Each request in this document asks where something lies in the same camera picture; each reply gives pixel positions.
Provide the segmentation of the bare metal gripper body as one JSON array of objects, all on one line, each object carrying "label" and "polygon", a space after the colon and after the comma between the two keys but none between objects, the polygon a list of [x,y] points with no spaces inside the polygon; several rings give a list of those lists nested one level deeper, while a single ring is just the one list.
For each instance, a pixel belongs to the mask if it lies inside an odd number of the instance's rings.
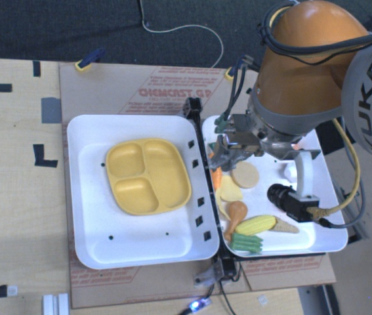
[{"label": "bare metal gripper body", "polygon": [[226,155],[231,159],[264,154],[277,159],[295,159],[302,152],[294,148],[301,138],[275,130],[257,115],[234,114],[226,126]]}]

